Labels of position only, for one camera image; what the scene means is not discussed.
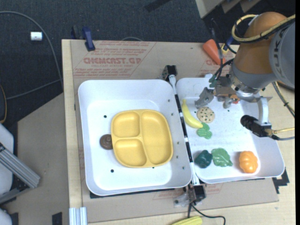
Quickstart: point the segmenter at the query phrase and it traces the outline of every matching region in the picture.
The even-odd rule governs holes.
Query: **yellow banana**
[[[192,128],[202,128],[203,125],[202,123],[197,120],[193,115],[190,113],[188,106],[187,106],[187,101],[185,99],[182,100],[182,113],[183,113],[183,118],[186,124],[188,124]]]

